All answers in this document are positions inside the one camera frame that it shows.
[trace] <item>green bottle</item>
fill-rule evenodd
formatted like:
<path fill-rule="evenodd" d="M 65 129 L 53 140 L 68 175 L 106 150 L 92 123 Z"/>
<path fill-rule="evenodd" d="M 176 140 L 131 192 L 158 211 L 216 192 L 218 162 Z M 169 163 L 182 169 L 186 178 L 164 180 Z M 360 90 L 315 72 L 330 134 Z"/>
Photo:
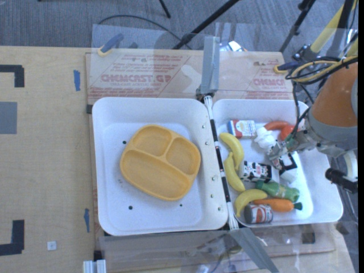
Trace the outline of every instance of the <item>green bottle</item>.
<path fill-rule="evenodd" d="M 297 188 L 291 188 L 274 181 L 270 181 L 269 183 L 257 181 L 255 187 L 256 189 L 267 192 L 272 197 L 289 199 L 293 203 L 300 197 L 300 191 Z"/>

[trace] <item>banana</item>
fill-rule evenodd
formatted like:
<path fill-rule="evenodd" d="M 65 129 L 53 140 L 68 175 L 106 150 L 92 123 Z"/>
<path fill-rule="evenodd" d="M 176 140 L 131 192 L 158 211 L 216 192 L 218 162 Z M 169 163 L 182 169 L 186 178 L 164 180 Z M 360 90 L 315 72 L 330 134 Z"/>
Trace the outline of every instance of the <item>banana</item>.
<path fill-rule="evenodd" d="M 243 146 L 240 144 L 240 141 L 232 134 L 221 133 L 220 138 L 233 152 L 234 168 L 235 171 L 239 171 L 240 163 L 244 159 Z"/>
<path fill-rule="evenodd" d="M 245 191 L 245 186 L 240 180 L 238 174 L 234 169 L 233 153 L 229 152 L 229 156 L 224 161 L 224 169 L 226 173 L 227 182 L 238 192 Z"/>
<path fill-rule="evenodd" d="M 235 209 L 237 212 L 237 217 L 240 217 L 240 212 L 245 208 L 245 206 L 250 202 L 257 199 L 267 198 L 268 194 L 260 189 L 248 189 L 242 192 L 235 199 Z"/>

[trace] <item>soda can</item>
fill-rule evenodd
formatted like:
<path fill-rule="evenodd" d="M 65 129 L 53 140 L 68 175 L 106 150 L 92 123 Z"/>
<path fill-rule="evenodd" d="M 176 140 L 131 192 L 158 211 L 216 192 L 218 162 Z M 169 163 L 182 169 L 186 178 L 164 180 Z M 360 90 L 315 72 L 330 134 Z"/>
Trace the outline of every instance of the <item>soda can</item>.
<path fill-rule="evenodd" d="M 251 204 L 244 209 L 244 218 L 247 224 L 262 224 L 273 220 L 272 207 L 269 204 Z"/>

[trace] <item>white plastic tray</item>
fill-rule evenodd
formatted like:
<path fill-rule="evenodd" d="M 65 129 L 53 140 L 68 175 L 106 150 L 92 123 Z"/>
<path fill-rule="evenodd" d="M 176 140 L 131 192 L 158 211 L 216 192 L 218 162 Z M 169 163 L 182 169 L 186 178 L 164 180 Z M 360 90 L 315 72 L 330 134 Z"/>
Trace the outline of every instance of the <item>white plastic tray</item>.
<path fill-rule="evenodd" d="M 92 108 L 98 218 L 111 235 L 216 230 L 228 211 L 208 112 L 193 99 L 117 98 Z M 178 201 L 152 197 L 122 176 L 119 161 L 126 143 L 144 125 L 157 124 L 192 141 L 201 165 L 191 190 Z"/>
<path fill-rule="evenodd" d="M 301 113 L 307 108 L 299 102 Z M 296 122 L 296 110 L 293 101 L 283 100 L 219 100 L 213 105 L 213 114 L 216 123 L 217 134 L 228 131 L 228 122 L 231 119 L 255 121 L 260 128 L 267 122 L 282 120 L 291 124 Z M 241 139 L 245 151 L 244 160 L 270 164 L 264 151 L 252 139 Z M 220 143 L 222 160 L 228 156 L 228 150 Z M 343 206 L 336 185 L 331 184 L 325 178 L 325 171 L 330 167 L 326 155 L 316 149 L 300 154 L 295 152 L 293 158 L 298 165 L 297 179 L 288 184 L 279 179 L 278 170 L 272 169 L 273 179 L 290 187 L 300 190 L 298 202 L 302 202 L 303 209 L 294 209 L 288 213 L 274 212 L 273 220 L 267 224 L 245 223 L 243 213 L 239 222 L 245 226 L 262 228 L 269 226 L 316 224 L 322 222 L 334 222 L 341 218 Z M 246 188 L 255 187 L 254 183 L 245 182 Z M 238 196 L 237 192 L 230 189 L 231 201 Z"/>

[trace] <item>yellow plate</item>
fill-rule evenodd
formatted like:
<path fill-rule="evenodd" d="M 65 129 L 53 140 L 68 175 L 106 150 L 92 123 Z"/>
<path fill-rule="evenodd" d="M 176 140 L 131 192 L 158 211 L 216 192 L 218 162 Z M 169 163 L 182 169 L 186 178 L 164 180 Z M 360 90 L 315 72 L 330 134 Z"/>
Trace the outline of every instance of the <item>yellow plate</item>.
<path fill-rule="evenodd" d="M 128 142 L 120 170 L 141 191 L 173 201 L 190 190 L 200 163 L 200 152 L 191 141 L 163 126 L 146 125 Z"/>

